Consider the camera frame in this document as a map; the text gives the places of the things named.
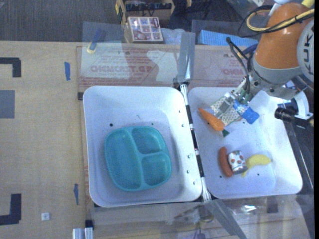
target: can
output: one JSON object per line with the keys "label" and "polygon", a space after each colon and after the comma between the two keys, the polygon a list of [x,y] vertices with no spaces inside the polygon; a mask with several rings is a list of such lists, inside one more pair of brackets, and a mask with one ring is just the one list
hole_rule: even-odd
{"label": "can", "polygon": [[240,150],[229,153],[227,157],[230,168],[234,174],[240,174],[248,170],[246,161]]}

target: white plastic tray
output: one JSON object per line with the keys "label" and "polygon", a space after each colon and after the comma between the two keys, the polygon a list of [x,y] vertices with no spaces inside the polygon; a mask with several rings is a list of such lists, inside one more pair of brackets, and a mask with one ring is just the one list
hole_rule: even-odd
{"label": "white plastic tray", "polygon": [[[202,192],[182,94],[167,87],[88,88],[83,96],[88,147],[89,189],[101,207],[189,202]],[[117,188],[107,171],[103,141],[111,131],[151,126],[163,136],[172,160],[172,176],[161,186],[136,192]]]}
{"label": "white plastic tray", "polygon": [[[250,103],[260,115],[258,120],[253,125],[244,119],[230,124],[226,128],[230,134],[225,138],[202,119],[198,107],[209,108],[231,90],[194,88],[188,95],[208,190],[221,199],[296,194],[303,183],[284,124],[274,117],[277,98],[260,91]],[[245,159],[264,154],[272,162],[255,166],[245,177],[227,178],[218,165],[218,150],[223,146],[229,152],[241,150]]]}

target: blue tape piece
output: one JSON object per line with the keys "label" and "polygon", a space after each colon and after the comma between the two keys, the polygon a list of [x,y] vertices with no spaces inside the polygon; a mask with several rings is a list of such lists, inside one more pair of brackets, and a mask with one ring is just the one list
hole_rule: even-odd
{"label": "blue tape piece", "polygon": [[67,81],[71,81],[71,66],[70,63],[64,62],[64,68],[65,68],[65,77]]}
{"label": "blue tape piece", "polygon": [[76,205],[79,205],[79,185],[77,183],[74,184],[73,192],[76,200]]}

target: yellow toy banana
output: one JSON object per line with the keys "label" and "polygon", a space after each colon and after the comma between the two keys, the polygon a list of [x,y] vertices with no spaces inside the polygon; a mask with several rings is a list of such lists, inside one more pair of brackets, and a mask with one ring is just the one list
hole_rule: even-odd
{"label": "yellow toy banana", "polygon": [[246,159],[246,165],[248,167],[248,170],[242,173],[242,176],[246,176],[246,173],[249,171],[249,169],[256,165],[268,165],[270,162],[270,158],[263,154],[252,155]]}

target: teal dish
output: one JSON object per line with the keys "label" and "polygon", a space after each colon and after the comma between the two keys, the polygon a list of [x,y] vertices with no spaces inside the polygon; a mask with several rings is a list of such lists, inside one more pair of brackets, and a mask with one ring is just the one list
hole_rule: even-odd
{"label": "teal dish", "polygon": [[104,156],[113,183],[124,191],[154,188],[171,177],[167,145],[161,133],[152,127],[112,131],[104,140]]}

